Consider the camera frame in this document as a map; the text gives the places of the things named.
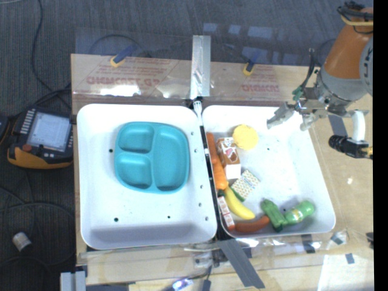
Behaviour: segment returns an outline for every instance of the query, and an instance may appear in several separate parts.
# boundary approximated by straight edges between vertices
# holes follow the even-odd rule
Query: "yellow banana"
[[[236,197],[233,190],[228,186],[225,190],[225,200],[228,208],[236,216],[239,216],[245,220],[251,220],[255,218],[255,214],[242,204],[242,202]]]

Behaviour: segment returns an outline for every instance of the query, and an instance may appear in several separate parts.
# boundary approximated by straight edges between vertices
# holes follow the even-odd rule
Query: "yellow disc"
[[[250,150],[254,148],[258,141],[259,136],[254,128],[241,124],[237,126],[232,135],[236,146],[244,150]]]

